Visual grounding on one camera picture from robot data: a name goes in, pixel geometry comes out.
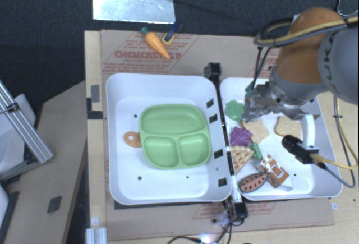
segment toy carrot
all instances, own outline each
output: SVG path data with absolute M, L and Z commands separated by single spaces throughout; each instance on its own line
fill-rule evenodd
M 143 27 L 141 29 L 141 33 L 143 33 L 146 36 L 147 43 L 155 49 L 156 52 L 163 55 L 166 59 L 169 59 L 169 54 L 166 51 L 165 47 L 159 40 L 159 38 L 156 36 L 155 33 L 149 33 L 146 27 Z

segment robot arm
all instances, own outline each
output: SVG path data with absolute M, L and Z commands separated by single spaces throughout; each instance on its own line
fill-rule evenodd
M 249 93 L 245 121 L 270 112 L 282 112 L 295 119 L 304 114 L 302 105 L 325 91 L 358 104 L 358 20 L 350 25 L 326 27 L 333 22 L 343 21 L 325 8 L 311 8 L 293 22 L 289 36 L 294 36 L 294 41 L 281 48 L 269 81 Z M 327 33 L 309 33 L 309 37 L 296 40 L 296 35 L 318 25 L 324 27 L 321 32 Z M 268 46 L 282 45 L 274 40 Z

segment black carpet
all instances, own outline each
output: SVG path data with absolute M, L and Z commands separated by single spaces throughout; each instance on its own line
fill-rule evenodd
M 336 0 L 174 0 L 185 33 L 253 36 L 265 23 Z M 92 0 L 0 0 L 0 80 L 25 93 L 34 110 L 84 79 L 84 31 L 139 30 L 143 24 L 94 21 Z M 347 12 L 358 0 L 342 0 Z M 168 25 L 149 25 L 167 31 Z

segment purple toy cabbage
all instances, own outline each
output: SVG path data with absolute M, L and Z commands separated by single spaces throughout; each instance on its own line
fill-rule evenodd
M 249 130 L 235 127 L 231 133 L 231 139 L 229 143 L 231 146 L 247 146 L 251 142 L 251 136 L 252 134 Z

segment green plate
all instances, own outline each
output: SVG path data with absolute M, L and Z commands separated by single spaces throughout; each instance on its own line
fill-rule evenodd
M 196 167 L 205 164 L 211 155 L 207 121 L 193 105 L 146 108 L 140 116 L 140 136 L 146 159 L 157 168 Z

